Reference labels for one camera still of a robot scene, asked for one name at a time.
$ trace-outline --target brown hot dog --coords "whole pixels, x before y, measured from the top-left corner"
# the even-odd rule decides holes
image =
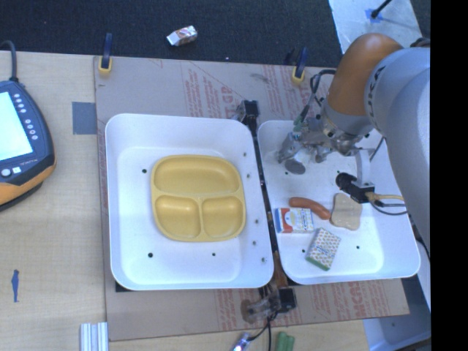
[[[317,203],[306,197],[291,197],[290,207],[293,208],[308,208],[314,212],[321,219],[330,219],[331,212],[325,208],[322,204]]]

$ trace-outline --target cardboard sheet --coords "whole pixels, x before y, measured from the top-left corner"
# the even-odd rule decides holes
[[[293,68],[277,65],[214,63],[149,58],[113,58],[111,72],[100,74],[94,59],[99,179],[105,261],[105,298],[109,339],[175,336],[261,328],[241,313],[244,301],[260,299],[257,289],[158,290],[136,292],[116,284],[110,270],[105,125],[119,113],[232,118],[242,100],[257,100],[259,125],[293,120],[306,104],[309,80],[319,68],[306,68],[300,86]],[[317,96],[331,79],[322,77]],[[298,306],[272,326],[302,325],[387,317],[409,309],[400,279],[294,286]]]

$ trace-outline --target white tray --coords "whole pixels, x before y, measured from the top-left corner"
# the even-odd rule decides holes
[[[273,255],[252,135],[228,119],[120,114],[105,129],[110,267],[130,290],[253,288],[273,275]],[[165,237],[151,209],[151,169],[174,154],[219,156],[244,185],[246,224],[227,241]]]
[[[266,121],[258,130],[258,141],[271,209],[288,207],[290,197],[308,197],[333,209],[333,196],[340,192],[335,178],[340,172],[356,176],[356,160],[338,153],[316,164],[310,162],[303,175],[288,173],[275,154],[281,148],[292,121]],[[363,148],[375,148],[380,135],[375,132],[360,142]],[[379,194],[400,195],[383,144],[371,161],[372,182]],[[299,284],[392,279],[416,274],[420,255],[407,215],[387,216],[363,204],[361,225],[356,231],[335,227],[314,217],[315,227],[324,227],[341,238],[333,265],[324,271],[306,261],[304,255],[312,239],[310,234],[277,233],[279,256],[284,272]]]

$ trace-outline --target blue mark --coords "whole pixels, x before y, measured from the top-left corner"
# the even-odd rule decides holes
[[[13,286],[13,295],[15,297],[15,303],[17,303],[18,300],[18,285],[20,284],[20,271],[16,270],[13,272],[13,277],[12,277],[12,286]]]
[[[372,22],[372,23],[380,23],[383,20],[382,15],[379,13],[376,18],[372,18],[371,14],[374,10],[373,9],[367,9],[366,10],[366,17]]]

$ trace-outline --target wooden table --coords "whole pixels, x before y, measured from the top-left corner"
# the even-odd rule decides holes
[[[95,102],[93,56],[17,55],[18,77],[47,119],[58,161],[38,192],[0,213],[0,350],[77,351],[80,324],[106,321],[97,136],[72,128],[72,103]],[[7,80],[9,51],[0,64]],[[280,331],[295,337],[295,351],[368,349],[360,320],[273,328],[272,350]],[[240,335],[117,341],[109,350],[230,350]],[[249,346],[267,349],[268,332]]]

